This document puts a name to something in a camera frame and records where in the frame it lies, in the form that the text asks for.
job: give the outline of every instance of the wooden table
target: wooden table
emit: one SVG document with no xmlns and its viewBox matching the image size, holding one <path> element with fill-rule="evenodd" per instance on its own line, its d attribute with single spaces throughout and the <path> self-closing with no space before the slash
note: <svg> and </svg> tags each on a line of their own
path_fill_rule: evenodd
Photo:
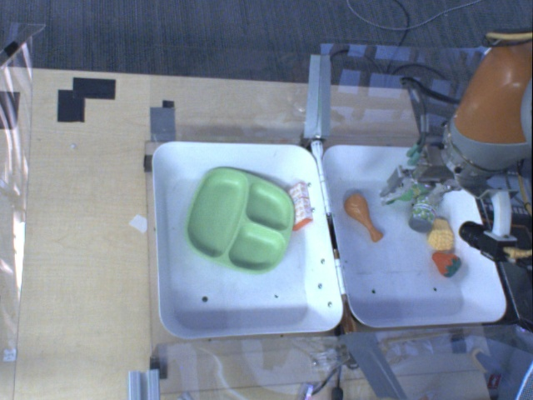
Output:
<svg viewBox="0 0 533 400">
<path fill-rule="evenodd" d="M 151 354 L 147 234 L 130 225 L 147 216 L 142 162 L 150 107 L 175 102 L 181 140 L 294 143 L 303 130 L 306 85 L 33 74 L 16 399 L 125 398 L 128 371 L 146 371 Z M 88 99 L 85 122 L 58 122 L 57 90 L 72 89 L 74 77 L 117 80 L 116 99 Z M 331 105 L 331 143 L 335 136 L 402 146 L 416 140 L 406 93 L 389 99 L 383 91 L 335 87 Z"/>
</svg>

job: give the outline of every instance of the gray cable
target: gray cable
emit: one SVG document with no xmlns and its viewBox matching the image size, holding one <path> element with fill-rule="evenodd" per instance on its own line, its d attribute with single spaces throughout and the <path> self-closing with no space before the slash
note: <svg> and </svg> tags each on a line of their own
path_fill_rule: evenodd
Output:
<svg viewBox="0 0 533 400">
<path fill-rule="evenodd" d="M 353 6 L 350 4 L 350 0 L 346 0 L 346 4 L 348 5 L 348 8 L 350 9 L 350 11 L 354 15 L 356 15 L 364 23 L 368 23 L 368 24 L 372 25 L 373 27 L 381 28 L 381 29 L 387 30 L 387 31 L 409 31 L 409 30 L 414 30 L 415 28 L 419 28 L 419 27 L 422 27 L 424 25 L 427 25 L 428 23 L 430 23 L 431 21 L 434 21 L 435 19 L 437 19 L 438 17 L 441 17 L 442 15 L 446 15 L 447 13 L 450 13 L 450 12 L 453 12 L 455 10 L 459 10 L 459 9 L 462 9 L 462 8 L 468 8 L 469 6 L 473 6 L 473 5 L 475 5 L 477 3 L 481 3 L 483 1 L 485 1 L 485 0 L 474 0 L 473 2 L 468 2 L 468 3 L 465 3 L 465 4 L 461 4 L 460 6 L 450 7 L 449 9 L 443 10 L 442 12 L 439 12 L 436 15 L 433 15 L 432 17 L 427 18 L 425 21 L 419 22 L 419 23 L 417 23 L 415 25 L 410 25 L 409 27 L 388 27 L 387 25 L 381 25 L 379 23 L 370 21 L 370 20 L 366 19 L 365 17 L 361 16 L 359 13 L 356 12 L 356 9 L 354 9 Z"/>
</svg>

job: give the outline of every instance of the white sticker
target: white sticker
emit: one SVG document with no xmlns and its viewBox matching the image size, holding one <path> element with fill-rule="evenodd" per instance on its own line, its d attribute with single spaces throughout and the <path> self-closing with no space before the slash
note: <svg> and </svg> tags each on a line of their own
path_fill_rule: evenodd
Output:
<svg viewBox="0 0 533 400">
<path fill-rule="evenodd" d="M 130 221 L 130 225 L 141 233 L 148 231 L 148 220 L 141 215 L 135 215 Z"/>
<path fill-rule="evenodd" d="M 17 349 L 5 349 L 3 350 L 3 361 L 4 362 L 14 362 L 17 360 Z"/>
</svg>

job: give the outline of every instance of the gray floor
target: gray floor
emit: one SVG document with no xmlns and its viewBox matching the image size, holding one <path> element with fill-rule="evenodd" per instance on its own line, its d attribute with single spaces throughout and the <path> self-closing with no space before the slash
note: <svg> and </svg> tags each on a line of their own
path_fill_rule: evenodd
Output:
<svg viewBox="0 0 533 400">
<path fill-rule="evenodd" d="M 403 26 L 392 0 L 351 0 L 378 23 Z M 471 0 L 400 0 L 411 24 Z M 44 23 L 35 66 L 122 73 L 306 81 L 321 43 L 398 44 L 357 19 L 346 0 L 0 0 L 10 23 Z M 486 31 L 531 28 L 532 0 L 485 0 L 410 31 L 405 45 L 476 47 Z"/>
</svg>

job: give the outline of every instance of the green tray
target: green tray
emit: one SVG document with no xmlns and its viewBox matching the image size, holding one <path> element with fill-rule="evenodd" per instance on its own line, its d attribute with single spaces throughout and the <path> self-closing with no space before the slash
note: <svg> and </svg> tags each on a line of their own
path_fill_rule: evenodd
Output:
<svg viewBox="0 0 533 400">
<path fill-rule="evenodd" d="M 187 215 L 187 241 L 199 255 L 249 273 L 272 270 L 283 258 L 294 205 L 272 182 L 229 167 L 200 181 Z"/>
</svg>

